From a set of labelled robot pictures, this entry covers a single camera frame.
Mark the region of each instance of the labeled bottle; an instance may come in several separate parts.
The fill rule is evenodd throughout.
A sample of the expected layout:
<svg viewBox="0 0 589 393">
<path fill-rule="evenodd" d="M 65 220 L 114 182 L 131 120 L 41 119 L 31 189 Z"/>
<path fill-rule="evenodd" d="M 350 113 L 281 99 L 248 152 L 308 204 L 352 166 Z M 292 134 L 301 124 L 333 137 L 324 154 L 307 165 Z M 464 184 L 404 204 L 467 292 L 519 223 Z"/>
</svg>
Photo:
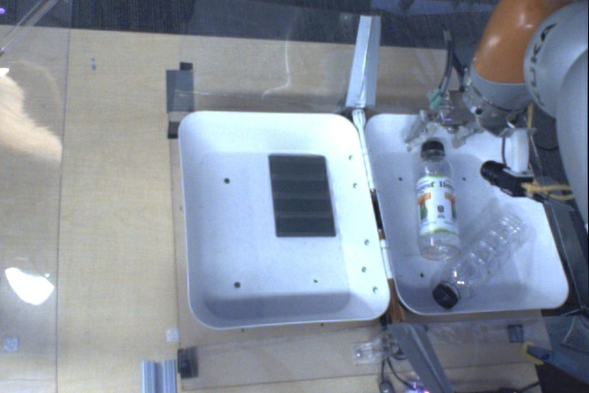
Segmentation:
<svg viewBox="0 0 589 393">
<path fill-rule="evenodd" d="M 421 157 L 416 186 L 420 253 L 430 260 L 452 259 L 460 254 L 452 168 L 439 141 L 423 143 Z"/>
<path fill-rule="evenodd" d="M 531 236 L 531 229 L 502 210 L 481 218 L 480 230 L 458 259 L 449 261 L 433 280 L 433 299 L 444 308 L 476 294 Z"/>
</svg>

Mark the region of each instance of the bottle cap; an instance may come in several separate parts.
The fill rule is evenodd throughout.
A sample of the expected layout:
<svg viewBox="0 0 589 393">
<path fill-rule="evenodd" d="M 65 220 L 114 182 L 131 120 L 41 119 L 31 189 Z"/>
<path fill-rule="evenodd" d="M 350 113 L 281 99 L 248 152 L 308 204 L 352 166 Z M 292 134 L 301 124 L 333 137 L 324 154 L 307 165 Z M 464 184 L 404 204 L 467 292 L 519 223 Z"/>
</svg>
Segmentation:
<svg viewBox="0 0 589 393">
<path fill-rule="evenodd" d="M 441 282 L 433 289 L 433 299 L 435 302 L 443 306 L 444 308 L 450 309 L 456 303 L 458 303 L 458 293 L 449 284 Z"/>
<path fill-rule="evenodd" d="M 422 144 L 422 157 L 429 151 L 442 151 L 444 154 L 444 145 L 437 140 L 428 140 Z"/>
</svg>

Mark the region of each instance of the black rectangle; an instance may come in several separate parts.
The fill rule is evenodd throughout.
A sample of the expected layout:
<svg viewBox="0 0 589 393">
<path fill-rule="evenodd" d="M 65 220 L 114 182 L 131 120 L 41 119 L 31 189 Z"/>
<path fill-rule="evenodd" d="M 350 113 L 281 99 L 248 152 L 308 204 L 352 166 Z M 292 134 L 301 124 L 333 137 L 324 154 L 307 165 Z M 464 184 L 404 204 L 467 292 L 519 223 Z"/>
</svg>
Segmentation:
<svg viewBox="0 0 589 393">
<path fill-rule="evenodd" d="M 334 237 L 324 156 L 269 156 L 276 236 Z"/>
</svg>

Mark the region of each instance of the white tray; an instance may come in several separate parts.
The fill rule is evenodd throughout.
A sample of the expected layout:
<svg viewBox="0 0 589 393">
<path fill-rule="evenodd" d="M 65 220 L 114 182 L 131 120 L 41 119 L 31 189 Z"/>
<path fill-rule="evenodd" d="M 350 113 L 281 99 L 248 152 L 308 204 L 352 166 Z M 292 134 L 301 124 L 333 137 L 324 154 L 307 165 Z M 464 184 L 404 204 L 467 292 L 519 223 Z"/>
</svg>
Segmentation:
<svg viewBox="0 0 589 393">
<path fill-rule="evenodd" d="M 569 293 L 560 257 L 540 203 L 512 198 L 492 187 L 479 173 L 487 160 L 501 162 L 501 140 L 489 133 L 471 136 L 458 149 L 443 129 L 436 137 L 445 145 L 454 168 L 456 210 L 461 239 L 467 243 L 476 218 L 491 201 L 509 205 L 532 225 L 535 236 L 517 250 L 497 275 L 481 287 L 476 296 L 462 299 L 451 310 L 438 306 L 432 298 L 432 278 L 443 262 L 428 261 L 417 247 L 415 168 L 419 148 L 410 153 L 403 142 L 413 115 L 382 114 L 366 126 L 375 185 L 387 235 L 389 253 L 398 295 L 411 311 L 422 315 L 481 313 L 520 309 L 553 308 L 564 303 Z"/>
<path fill-rule="evenodd" d="M 390 293 L 358 134 L 338 115 L 201 111 L 179 129 L 194 316 L 216 329 L 378 318 Z M 268 156 L 327 161 L 335 237 L 277 237 Z"/>
</svg>

